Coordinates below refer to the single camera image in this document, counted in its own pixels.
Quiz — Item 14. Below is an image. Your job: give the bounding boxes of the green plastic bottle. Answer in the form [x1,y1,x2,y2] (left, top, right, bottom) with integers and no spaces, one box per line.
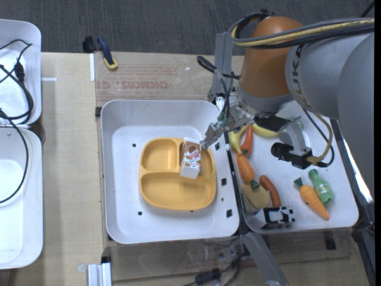
[307,169,335,206]

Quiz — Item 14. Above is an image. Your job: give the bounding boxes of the brown sausage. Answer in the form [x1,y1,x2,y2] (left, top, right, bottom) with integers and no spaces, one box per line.
[258,175,282,208]

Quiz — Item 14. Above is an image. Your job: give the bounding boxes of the black cable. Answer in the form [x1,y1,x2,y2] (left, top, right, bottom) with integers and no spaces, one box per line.
[0,38,35,205]

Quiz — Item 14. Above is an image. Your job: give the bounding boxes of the white plastic tray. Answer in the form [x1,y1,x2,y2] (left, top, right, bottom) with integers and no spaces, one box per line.
[100,99,241,245]
[228,100,360,235]
[0,126,44,270]
[0,18,42,128]

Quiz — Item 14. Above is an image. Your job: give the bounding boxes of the yellow bread slice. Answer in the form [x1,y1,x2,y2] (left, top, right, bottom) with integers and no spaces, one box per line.
[241,183,272,215]

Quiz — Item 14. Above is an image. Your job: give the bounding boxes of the brown and white carton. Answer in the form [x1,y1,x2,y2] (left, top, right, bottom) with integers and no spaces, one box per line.
[179,137,202,180]

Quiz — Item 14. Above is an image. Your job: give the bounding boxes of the brown cardboard board red print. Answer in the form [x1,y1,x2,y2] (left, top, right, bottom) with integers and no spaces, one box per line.
[93,51,352,281]

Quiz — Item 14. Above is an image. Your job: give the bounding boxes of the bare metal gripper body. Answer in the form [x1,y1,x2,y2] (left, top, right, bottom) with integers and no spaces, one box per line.
[211,96,260,133]

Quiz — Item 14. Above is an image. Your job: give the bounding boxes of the black cylinder on white bracket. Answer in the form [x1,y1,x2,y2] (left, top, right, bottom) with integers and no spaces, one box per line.
[254,114,313,170]

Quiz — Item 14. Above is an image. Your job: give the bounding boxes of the orange divided plate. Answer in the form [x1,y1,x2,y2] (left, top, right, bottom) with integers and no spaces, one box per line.
[138,137,217,212]

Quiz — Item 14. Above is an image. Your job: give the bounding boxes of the thin black and white rod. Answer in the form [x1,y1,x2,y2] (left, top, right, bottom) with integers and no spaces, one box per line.
[226,143,246,235]

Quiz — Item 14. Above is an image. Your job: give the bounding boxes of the orange carrot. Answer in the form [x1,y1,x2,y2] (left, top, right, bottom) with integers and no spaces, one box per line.
[293,177,330,221]
[240,125,254,156]
[235,153,260,190]

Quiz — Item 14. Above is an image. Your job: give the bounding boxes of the yellow banana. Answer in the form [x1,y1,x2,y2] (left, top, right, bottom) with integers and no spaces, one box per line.
[228,123,280,156]

